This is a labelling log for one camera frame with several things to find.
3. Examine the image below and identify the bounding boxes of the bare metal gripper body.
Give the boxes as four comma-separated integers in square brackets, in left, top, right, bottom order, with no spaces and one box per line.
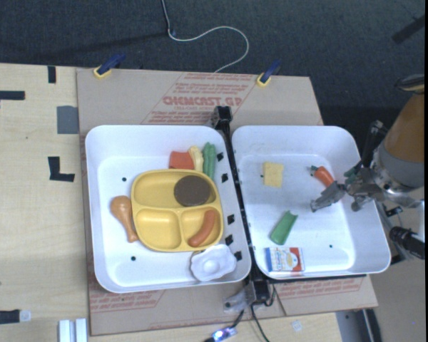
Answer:
[345,167,422,209]

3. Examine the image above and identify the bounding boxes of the orange toy carrot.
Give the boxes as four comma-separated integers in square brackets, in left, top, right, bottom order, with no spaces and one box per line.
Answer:
[309,165,337,189]

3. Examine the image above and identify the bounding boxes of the white plastic tray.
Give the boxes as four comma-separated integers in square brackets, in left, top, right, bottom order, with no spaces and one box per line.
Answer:
[84,124,253,294]
[230,125,392,281]

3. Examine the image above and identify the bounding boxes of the yellow toy cheese slice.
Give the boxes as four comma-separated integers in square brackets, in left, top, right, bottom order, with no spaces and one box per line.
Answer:
[262,160,285,189]

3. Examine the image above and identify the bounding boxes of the white, blue and red carton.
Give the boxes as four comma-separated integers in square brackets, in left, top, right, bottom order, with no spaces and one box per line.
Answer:
[263,246,305,274]

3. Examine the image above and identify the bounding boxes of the thin black rod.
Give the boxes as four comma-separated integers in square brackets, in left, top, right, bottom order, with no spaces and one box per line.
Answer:
[221,118,260,281]

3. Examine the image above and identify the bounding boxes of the green toy beans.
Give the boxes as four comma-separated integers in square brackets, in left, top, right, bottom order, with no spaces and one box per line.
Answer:
[202,141,218,182]

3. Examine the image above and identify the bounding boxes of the orange toy sausage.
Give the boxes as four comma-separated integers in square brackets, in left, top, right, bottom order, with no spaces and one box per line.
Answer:
[188,209,219,249]

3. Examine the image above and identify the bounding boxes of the white toy fried egg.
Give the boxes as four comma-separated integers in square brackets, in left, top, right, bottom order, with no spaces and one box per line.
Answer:
[189,244,238,283]

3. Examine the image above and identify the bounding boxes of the brown round patty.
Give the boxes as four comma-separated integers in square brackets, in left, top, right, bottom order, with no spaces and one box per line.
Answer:
[173,175,213,208]

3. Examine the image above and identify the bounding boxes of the pale yellow toy fries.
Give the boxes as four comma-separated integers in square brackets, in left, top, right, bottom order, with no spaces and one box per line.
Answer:
[188,145,205,172]

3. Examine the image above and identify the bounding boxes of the orange toy food piece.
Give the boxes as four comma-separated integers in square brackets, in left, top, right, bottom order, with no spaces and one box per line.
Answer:
[168,150,195,171]

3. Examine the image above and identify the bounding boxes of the brown cardboard board, red print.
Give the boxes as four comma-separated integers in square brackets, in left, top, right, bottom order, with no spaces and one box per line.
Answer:
[76,68,379,336]

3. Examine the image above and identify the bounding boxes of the yellow divided plate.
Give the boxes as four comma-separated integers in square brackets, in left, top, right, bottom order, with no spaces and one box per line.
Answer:
[130,168,225,253]

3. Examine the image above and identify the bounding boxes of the brown toy chicken drumstick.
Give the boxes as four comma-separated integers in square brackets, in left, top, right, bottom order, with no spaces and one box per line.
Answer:
[109,195,141,244]

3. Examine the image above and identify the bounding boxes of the black cylinder on white bracket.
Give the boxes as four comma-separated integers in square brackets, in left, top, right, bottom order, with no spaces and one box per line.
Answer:
[388,199,426,263]

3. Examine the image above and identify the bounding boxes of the black block with wires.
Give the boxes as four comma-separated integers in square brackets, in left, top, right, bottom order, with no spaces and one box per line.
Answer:
[211,105,234,131]
[251,277,276,306]

